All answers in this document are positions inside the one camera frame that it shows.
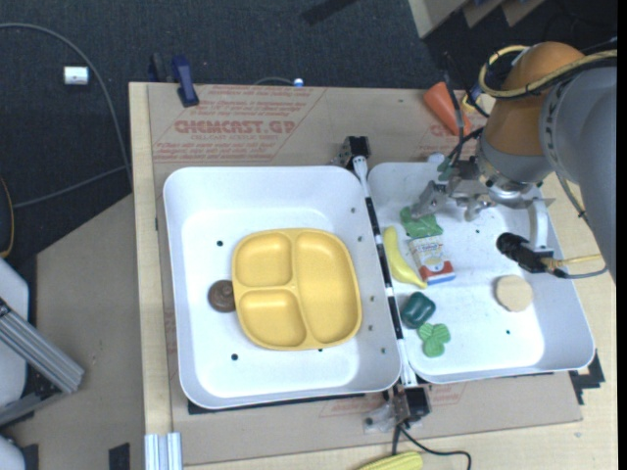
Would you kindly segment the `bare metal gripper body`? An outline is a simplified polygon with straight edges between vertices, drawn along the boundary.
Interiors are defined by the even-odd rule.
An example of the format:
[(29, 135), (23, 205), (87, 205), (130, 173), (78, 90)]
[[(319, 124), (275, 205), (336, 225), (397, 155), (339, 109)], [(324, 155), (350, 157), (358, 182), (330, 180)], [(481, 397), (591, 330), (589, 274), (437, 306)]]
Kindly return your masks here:
[(457, 161), (446, 187), (448, 196), (458, 206), (465, 208), (466, 200), (475, 198), (482, 202), (482, 211), (496, 205), (516, 208), (531, 189), (530, 184), (512, 181), (491, 164), (475, 158)]

